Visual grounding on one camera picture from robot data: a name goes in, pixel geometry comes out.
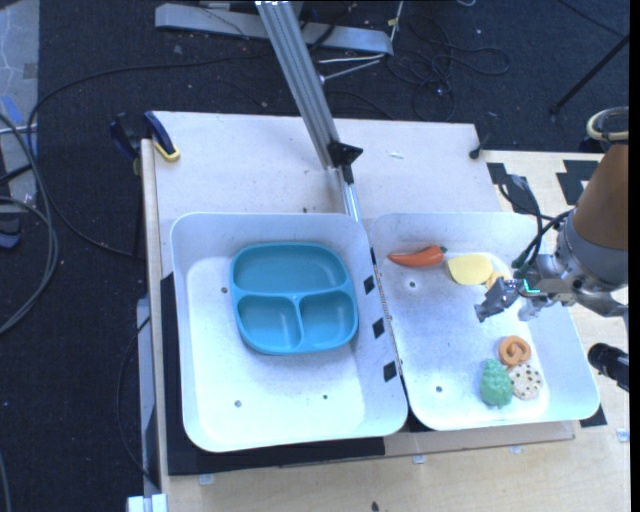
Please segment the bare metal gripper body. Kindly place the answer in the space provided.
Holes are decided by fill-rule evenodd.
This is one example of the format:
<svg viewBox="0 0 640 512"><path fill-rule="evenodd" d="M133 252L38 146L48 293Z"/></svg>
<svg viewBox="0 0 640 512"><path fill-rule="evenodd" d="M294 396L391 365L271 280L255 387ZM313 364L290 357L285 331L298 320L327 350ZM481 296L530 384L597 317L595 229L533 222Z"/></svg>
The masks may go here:
<svg viewBox="0 0 640 512"><path fill-rule="evenodd" d="M532 320L547 307L580 305L601 317L625 317L628 306L612 293L623 284L592 272L574 257L539 255L518 285L524 303L518 311L522 321Z"/></svg>

